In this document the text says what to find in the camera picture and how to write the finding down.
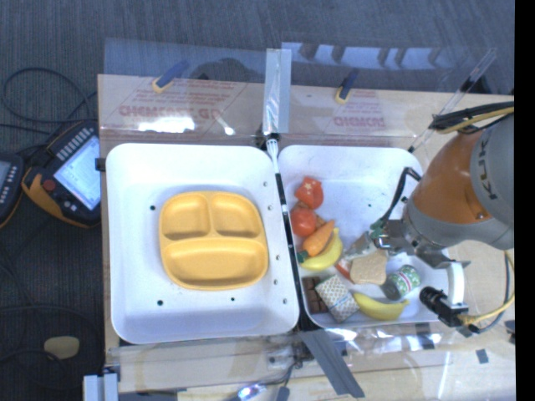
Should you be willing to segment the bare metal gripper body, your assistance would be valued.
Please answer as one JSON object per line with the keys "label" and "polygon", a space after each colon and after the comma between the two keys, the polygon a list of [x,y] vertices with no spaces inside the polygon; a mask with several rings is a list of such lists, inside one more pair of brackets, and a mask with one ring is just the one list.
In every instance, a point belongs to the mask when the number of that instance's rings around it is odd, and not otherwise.
{"label": "bare metal gripper body", "polygon": [[403,219],[378,219],[373,224],[373,244],[391,255],[406,253],[415,256],[420,244],[420,234]]}

